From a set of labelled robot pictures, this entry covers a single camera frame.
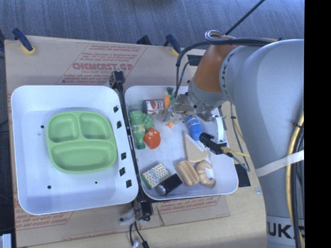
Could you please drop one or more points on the blue bottle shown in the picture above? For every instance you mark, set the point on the blue bottle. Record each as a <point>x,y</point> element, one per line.
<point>194,126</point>

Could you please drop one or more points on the brown cardboard board red print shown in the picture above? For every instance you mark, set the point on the brown cardboard board red print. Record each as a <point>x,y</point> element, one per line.
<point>51,61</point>

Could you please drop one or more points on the green divided plate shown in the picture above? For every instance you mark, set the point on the green divided plate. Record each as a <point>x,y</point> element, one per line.
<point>82,154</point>

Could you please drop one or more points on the white plastic tray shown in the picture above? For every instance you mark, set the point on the white plastic tray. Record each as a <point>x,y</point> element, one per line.
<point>31,138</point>
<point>173,148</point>

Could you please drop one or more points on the black cylinder on white bracket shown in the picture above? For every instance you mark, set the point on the black cylinder on white bracket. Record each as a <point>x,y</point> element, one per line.
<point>212,144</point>

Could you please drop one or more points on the black bottle with silver cap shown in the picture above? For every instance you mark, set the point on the black bottle with silver cap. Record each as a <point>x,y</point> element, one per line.
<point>172,183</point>

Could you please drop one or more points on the orange and white can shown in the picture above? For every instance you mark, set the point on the orange and white can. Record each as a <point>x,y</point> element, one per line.
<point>153,107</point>

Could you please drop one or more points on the tan croissant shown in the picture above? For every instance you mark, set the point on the tan croissant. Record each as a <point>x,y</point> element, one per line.
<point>203,177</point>

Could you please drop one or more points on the beige bread slice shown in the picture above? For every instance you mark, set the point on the beige bread slice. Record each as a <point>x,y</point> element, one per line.
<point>193,152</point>

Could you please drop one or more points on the tan hot dog bun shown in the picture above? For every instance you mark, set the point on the tan hot dog bun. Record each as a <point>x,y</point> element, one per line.
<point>187,173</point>

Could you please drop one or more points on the thin black rod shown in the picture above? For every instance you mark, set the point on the thin black rod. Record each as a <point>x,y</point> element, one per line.
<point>128,133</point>

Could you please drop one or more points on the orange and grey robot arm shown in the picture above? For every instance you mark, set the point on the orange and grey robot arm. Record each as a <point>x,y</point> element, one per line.
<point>261,86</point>

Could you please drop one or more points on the white carton with leaf pattern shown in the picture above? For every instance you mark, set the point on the white carton with leaf pattern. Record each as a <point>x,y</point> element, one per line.
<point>155,176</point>

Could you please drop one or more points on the green broccoli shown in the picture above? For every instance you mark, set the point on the green broccoli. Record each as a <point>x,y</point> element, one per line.
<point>149,120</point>

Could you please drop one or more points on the orange carrot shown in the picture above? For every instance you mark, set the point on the orange carrot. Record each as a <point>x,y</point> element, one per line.
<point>167,100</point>

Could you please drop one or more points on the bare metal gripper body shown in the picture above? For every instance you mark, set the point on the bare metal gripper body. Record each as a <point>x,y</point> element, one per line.
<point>186,105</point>

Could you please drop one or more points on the green bottle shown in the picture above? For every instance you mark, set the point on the green bottle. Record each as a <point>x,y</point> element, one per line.
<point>137,130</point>

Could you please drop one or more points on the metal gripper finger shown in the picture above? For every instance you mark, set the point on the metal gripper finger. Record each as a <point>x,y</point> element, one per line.
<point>167,115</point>
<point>177,117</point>

